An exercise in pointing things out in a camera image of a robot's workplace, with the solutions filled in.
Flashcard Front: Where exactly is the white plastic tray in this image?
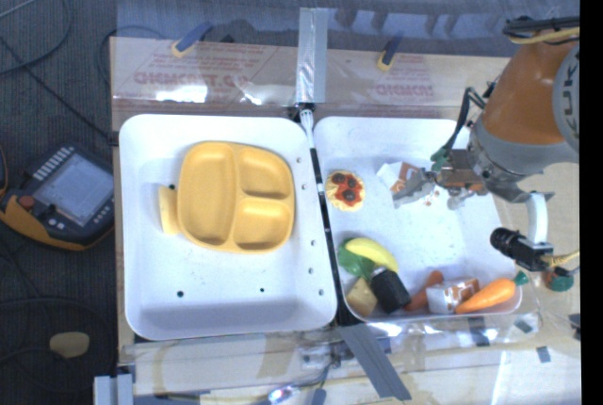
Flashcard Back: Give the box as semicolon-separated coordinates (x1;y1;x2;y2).
118;113;339;342
312;115;524;325

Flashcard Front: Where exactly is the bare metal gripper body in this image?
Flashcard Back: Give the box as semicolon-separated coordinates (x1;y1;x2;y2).
434;148;492;198

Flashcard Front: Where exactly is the yellow divided plate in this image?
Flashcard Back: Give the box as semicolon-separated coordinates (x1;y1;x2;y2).
176;140;297;254

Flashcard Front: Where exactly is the orange sausage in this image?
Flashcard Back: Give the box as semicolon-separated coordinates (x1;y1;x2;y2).
403;269;446;313

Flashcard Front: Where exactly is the black cylinder on white bracket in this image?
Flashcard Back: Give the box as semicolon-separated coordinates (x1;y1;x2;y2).
489;190;555;273

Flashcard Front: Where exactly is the green and orange toy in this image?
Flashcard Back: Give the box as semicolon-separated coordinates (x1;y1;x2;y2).
545;270;576;293

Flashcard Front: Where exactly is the yellow banana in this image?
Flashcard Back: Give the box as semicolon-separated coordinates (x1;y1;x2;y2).
343;236;400;274

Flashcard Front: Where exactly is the brown cardboard board red print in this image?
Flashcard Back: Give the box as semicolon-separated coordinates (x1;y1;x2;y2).
108;35;581;397

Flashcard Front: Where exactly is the orange carrot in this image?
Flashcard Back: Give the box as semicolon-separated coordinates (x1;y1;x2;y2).
453;270;530;316

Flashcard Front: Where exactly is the black bottle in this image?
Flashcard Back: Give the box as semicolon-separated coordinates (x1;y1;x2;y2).
369;267;413;316

